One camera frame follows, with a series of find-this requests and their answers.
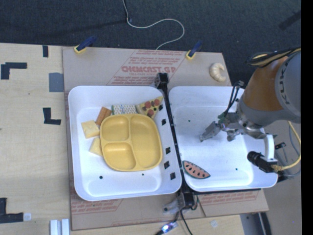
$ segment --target wooden table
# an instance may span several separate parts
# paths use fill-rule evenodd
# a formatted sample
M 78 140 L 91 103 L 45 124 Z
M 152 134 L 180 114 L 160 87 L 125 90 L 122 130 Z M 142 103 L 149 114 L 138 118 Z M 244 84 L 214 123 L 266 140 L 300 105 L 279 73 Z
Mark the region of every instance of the wooden table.
M 50 73 L 63 73 L 62 48 L 49 46 L 49 57 L 36 45 L 0 44 L 0 63 L 27 62 L 0 80 L 0 198 L 6 213 L 30 213 L 31 220 L 0 224 L 0 234 L 49 234 L 52 219 L 70 219 L 65 102 L 49 92 Z M 60 125 L 44 124 L 43 108 Z M 188 234 L 182 221 L 171 234 Z M 244 234 L 240 216 L 187 220 L 197 235 Z M 73 231 L 71 234 L 155 234 L 164 223 Z

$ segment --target toy pizza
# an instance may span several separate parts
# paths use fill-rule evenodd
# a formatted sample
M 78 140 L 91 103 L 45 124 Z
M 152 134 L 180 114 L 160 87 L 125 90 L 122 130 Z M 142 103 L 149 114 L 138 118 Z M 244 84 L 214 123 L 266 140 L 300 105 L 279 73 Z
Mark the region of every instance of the toy pizza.
M 141 104 L 136 105 L 136 110 L 138 113 L 151 117 L 152 119 L 155 117 L 156 113 L 159 111 L 161 101 L 163 100 L 163 96 L 159 96 L 149 101 L 145 101 Z

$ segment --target toy watermelon slice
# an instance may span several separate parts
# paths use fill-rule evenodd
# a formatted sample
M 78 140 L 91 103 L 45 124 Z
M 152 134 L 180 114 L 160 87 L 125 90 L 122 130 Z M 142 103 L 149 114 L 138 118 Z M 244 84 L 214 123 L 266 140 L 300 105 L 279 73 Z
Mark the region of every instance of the toy watermelon slice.
M 205 179 L 211 176 L 207 171 L 189 161 L 184 160 L 182 165 L 185 172 L 193 178 Z

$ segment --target clamp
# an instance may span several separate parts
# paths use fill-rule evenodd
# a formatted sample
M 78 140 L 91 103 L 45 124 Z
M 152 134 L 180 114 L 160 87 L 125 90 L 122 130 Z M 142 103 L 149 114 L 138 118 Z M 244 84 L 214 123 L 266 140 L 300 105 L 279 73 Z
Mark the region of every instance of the clamp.
M 74 47 L 74 51 L 77 53 L 77 54 L 81 54 L 83 52 L 85 52 L 86 50 L 86 47 L 90 47 L 93 45 L 93 43 L 96 41 L 96 37 L 95 36 L 91 36 L 91 37 L 88 37 L 86 40 L 84 40 L 81 44 L 79 44 L 78 46 L 75 46 Z
M 188 60 L 193 59 L 193 58 L 195 57 L 195 55 L 196 55 L 196 51 L 200 51 L 201 48 L 202 48 L 202 41 L 199 40 L 199 41 L 195 44 L 195 46 L 194 46 L 191 50 L 189 50 L 189 51 L 186 53 L 186 58 L 187 58 Z

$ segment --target dark carpet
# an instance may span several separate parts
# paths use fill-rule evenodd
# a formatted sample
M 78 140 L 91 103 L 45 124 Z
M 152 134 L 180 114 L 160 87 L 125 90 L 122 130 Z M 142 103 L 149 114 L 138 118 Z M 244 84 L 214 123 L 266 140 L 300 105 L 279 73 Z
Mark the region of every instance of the dark carpet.
M 165 50 L 222 52 L 234 83 L 247 82 L 248 56 L 301 45 L 301 0 L 125 0 L 132 24 L 173 18 L 185 28 Z M 176 22 L 148 29 L 126 23 L 122 0 L 0 0 L 0 42 L 74 46 L 96 36 L 95 47 L 156 49 L 182 33 Z

